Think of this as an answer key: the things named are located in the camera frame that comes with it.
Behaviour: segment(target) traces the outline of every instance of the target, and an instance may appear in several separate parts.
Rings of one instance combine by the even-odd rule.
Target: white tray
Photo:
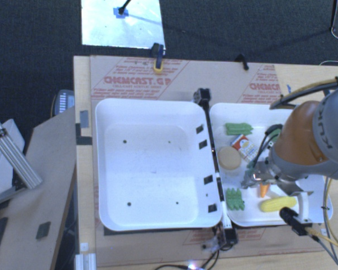
[[[207,123],[197,104],[111,98],[97,105],[95,115],[104,226],[126,231],[219,222]],[[203,141],[207,146],[199,149]],[[205,184],[208,176],[213,182]]]
[[[264,132],[273,124],[284,124],[290,113],[291,110],[288,109],[269,110],[268,105],[239,103],[218,103],[213,105],[210,117],[216,151],[218,152],[222,147],[230,146],[231,141],[236,137],[226,135],[225,123],[248,123],[252,125],[254,128],[252,134],[247,137],[259,147],[261,140],[264,138]],[[259,161],[264,160],[267,154],[268,151],[263,152]],[[246,166],[247,163],[243,159],[241,166],[235,170],[225,170],[219,166],[224,192],[228,188],[239,188],[245,204],[244,211],[231,211],[228,209],[229,218],[235,224],[244,227],[285,224],[278,212],[264,213],[259,206],[266,199],[286,196],[286,194],[276,185],[270,186],[270,190],[264,198],[260,198],[258,188],[241,189]],[[297,181],[297,185],[304,191],[313,191],[313,194],[309,196],[309,218],[314,223],[323,223],[323,210],[321,208],[323,205],[323,177],[310,175],[307,179]],[[328,199],[328,207],[330,208],[328,215],[331,217],[332,206],[330,199]],[[299,211],[298,203],[293,210]]]

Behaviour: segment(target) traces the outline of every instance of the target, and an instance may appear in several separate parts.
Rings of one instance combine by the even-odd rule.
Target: round beige toy bread
[[[241,165],[239,152],[231,146],[223,147],[218,153],[219,165],[227,170],[237,169]]]

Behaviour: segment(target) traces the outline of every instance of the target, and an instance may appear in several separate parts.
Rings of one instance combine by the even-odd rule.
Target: wooden table
[[[338,67],[304,66],[304,65],[274,65],[278,82],[283,93],[287,93],[290,85],[292,90],[310,83],[326,80],[328,77],[338,76]],[[75,122],[80,123],[81,111],[88,111],[91,117],[91,83],[90,58],[74,58],[74,88],[75,88]],[[307,97],[306,99],[321,99],[322,95]],[[91,137],[91,119],[88,127],[81,128],[82,137]],[[95,220],[94,220],[94,178],[91,145],[77,146],[77,178],[78,178],[78,211],[79,211],[79,243],[81,254],[96,253]],[[331,199],[334,214],[331,219],[332,228],[338,237],[338,181],[334,181],[331,188]],[[215,270],[225,269],[322,269],[336,267],[335,263],[324,251],[314,253],[295,253],[286,255],[264,255],[254,257],[238,257],[219,259]],[[124,265],[115,267],[101,267],[98,269],[111,270],[147,270],[154,269],[161,264]]]
[[[26,153],[43,182],[14,196],[0,219],[8,218],[0,244],[0,270],[55,269],[74,187],[74,109],[34,128]],[[36,239],[40,225],[47,236]]]

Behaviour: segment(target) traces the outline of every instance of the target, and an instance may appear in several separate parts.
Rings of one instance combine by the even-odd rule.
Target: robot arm
[[[311,174],[338,179],[338,89],[294,108],[268,157],[247,171],[242,186],[272,183],[292,195],[301,191],[295,181]]]

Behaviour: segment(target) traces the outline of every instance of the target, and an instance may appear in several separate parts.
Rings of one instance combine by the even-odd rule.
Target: yellow toy corn
[[[292,208],[297,204],[297,200],[294,197],[284,196],[265,200],[260,204],[260,210],[263,212],[279,211],[283,207]]]

